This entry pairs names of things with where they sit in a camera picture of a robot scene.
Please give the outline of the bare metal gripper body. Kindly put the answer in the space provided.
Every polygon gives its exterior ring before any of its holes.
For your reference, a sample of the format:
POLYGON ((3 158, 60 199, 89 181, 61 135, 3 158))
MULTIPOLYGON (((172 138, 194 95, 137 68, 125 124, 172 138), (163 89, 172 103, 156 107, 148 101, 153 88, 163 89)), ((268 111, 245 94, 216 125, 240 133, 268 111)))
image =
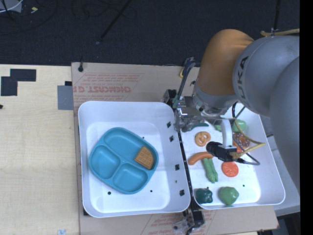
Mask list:
POLYGON ((228 98, 225 95, 192 95, 174 98, 175 128, 189 132, 205 122, 215 123, 226 113, 228 98))

